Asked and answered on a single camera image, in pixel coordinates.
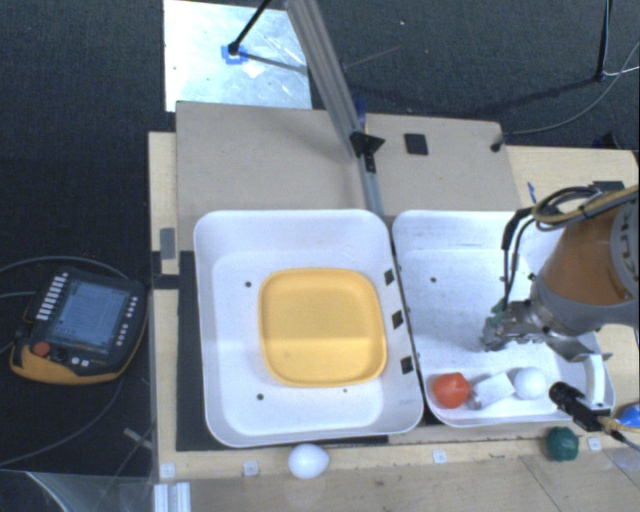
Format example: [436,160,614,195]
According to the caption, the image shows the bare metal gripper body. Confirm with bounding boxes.
[481,300,549,353]

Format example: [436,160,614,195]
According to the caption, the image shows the white egg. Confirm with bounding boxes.
[287,442,332,481]
[512,366,548,401]

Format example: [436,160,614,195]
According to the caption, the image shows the white plastic tray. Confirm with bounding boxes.
[192,208,426,448]
[390,209,618,430]

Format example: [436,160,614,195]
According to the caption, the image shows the white rectangular packet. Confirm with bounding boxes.
[472,371,517,409]

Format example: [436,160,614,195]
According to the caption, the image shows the red toy tomato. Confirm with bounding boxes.
[430,371,473,410]

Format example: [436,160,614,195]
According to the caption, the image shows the green toy broccoli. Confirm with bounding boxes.
[544,425,581,463]

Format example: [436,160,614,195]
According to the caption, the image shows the blue round object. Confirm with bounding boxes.
[616,403,640,434]

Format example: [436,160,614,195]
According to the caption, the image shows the yellow plate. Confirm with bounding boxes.
[257,266,389,389]

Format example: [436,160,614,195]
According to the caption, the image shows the brown cardboard board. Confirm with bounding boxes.
[174,100,551,447]

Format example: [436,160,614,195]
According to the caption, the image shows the black cylinder on white bracket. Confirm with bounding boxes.
[548,352,616,433]

